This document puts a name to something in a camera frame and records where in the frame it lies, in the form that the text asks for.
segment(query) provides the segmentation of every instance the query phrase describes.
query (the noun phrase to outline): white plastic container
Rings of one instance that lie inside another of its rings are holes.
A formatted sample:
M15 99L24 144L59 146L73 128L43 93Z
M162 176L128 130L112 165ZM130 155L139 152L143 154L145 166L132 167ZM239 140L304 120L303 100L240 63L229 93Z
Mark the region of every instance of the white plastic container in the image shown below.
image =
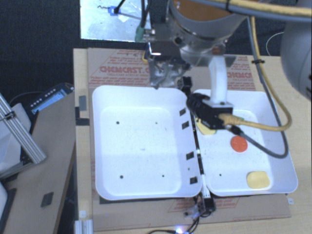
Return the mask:
M197 91L209 94L208 90ZM276 124L262 92L229 91L234 114ZM201 190L194 134L186 96L178 89L101 86L93 93L96 188L107 200L192 197ZM267 148L283 153L280 133L241 127ZM208 189L219 196L290 193L297 177L290 155L267 156L249 144L232 150L226 130L197 132ZM246 175L265 171L267 188L251 189Z

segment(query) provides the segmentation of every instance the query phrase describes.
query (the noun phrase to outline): white wire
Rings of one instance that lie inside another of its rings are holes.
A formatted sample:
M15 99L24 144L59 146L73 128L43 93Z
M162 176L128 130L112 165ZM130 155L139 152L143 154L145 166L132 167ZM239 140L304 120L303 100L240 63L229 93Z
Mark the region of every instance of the white wire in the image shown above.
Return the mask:
M280 35L280 34L283 34L283 33L284 33L284 32L276 33L276 34L274 34L273 36L271 36L271 37L267 40L267 43L265 44L265 49L267 50L267 53L268 53L269 56L271 56L271 54L270 54L270 52L269 52L269 50L268 50L269 41L270 41L272 38L274 38L274 37L276 37L276 36L278 36L278 35Z

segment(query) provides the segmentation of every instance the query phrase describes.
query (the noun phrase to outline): white plastic board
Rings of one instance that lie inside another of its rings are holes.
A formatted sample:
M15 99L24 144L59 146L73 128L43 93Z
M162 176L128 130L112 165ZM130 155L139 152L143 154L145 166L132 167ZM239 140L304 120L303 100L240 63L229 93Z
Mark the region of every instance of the white plastic board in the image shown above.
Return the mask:
M100 86L93 92L93 114L96 188L101 197L121 200L199 193L192 123L181 91Z
M210 95L210 90L195 93ZM277 126L269 101L263 92L228 91L228 102L234 105L233 114L245 120ZM240 128L251 138L278 154L284 153L280 132L259 130L247 126ZM209 190L218 196L291 193L298 185L290 154L284 159L271 157L248 143L242 153L234 151L230 141L234 136L227 130L204 136L197 131L198 142ZM248 186L250 172L265 171L270 185L261 189Z

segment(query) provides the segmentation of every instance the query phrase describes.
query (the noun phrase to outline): dark floor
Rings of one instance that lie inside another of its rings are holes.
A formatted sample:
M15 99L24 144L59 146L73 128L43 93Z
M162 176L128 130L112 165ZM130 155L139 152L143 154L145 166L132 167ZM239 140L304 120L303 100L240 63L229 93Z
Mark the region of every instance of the dark floor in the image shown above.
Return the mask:
M164 16L165 2L157 0L152 20ZM274 0L294 5L295 0ZM10 101L30 91L45 91L61 83L73 83L73 49L132 48L143 44L80 39L79 0L0 0L0 93ZM282 32L280 21L257 20L261 54L267 55L266 41ZM279 55L280 36L269 44L271 55ZM250 55L247 23L243 22L227 44L227 53ZM36 95L20 97L24 106ZM74 207L73 179L65 201L60 234L71 233Z

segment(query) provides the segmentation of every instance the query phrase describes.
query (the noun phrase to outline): black electronic device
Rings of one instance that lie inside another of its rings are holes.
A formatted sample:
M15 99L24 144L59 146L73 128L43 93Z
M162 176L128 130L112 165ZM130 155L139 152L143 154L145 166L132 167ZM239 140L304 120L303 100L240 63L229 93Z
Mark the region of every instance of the black electronic device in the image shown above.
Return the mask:
M34 99L26 108L26 113L29 118L32 120L37 111L41 111L42 109L50 106L54 102L59 101L64 98L68 94L74 91L73 85L69 83L60 83L45 92L39 95L36 99Z

